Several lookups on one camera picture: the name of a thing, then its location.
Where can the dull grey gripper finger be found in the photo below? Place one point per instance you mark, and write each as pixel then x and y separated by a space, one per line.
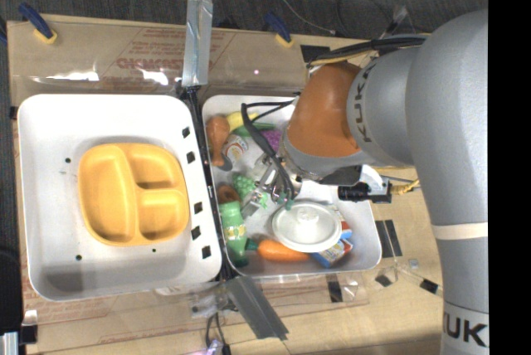
pixel 261 195
pixel 249 207

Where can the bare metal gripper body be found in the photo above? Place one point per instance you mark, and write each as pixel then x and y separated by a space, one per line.
pixel 277 179

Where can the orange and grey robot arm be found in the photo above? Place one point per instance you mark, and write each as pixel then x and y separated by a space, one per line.
pixel 431 104

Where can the green grapes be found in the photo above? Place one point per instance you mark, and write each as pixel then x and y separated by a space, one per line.
pixel 244 184

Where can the brown doughnut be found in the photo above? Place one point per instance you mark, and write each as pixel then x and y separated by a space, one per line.
pixel 227 193

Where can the green bottle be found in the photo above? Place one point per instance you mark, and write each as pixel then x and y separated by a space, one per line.
pixel 232 229

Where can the purple grapes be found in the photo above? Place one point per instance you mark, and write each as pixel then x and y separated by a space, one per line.
pixel 274 139

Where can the small white and red can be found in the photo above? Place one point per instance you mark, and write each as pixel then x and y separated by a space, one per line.
pixel 235 148

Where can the orange carrot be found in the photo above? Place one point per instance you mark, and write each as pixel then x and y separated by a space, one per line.
pixel 280 251

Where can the white bowl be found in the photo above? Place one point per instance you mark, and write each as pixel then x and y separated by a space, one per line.
pixel 307 227

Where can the green toy vegetable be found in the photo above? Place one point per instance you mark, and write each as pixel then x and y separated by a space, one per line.
pixel 260 126

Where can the yellow banana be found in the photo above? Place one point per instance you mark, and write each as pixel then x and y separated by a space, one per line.
pixel 236 119

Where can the brown chicken drumstick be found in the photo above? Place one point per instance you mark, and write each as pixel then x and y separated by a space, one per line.
pixel 217 131

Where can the red and blue carton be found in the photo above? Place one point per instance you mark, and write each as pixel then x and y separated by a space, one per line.
pixel 345 227

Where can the blue and orange carton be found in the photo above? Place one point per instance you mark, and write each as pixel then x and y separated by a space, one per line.
pixel 334 254

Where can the white plastic tray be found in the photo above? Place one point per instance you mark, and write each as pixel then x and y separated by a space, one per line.
pixel 50 179
pixel 361 245

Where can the yellow divided plate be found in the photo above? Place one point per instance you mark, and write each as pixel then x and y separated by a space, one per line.
pixel 108 195

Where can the brown cardboard board red print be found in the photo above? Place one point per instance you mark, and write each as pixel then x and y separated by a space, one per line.
pixel 124 50

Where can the black cylinder on white bracket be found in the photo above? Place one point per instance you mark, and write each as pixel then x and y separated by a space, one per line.
pixel 352 192

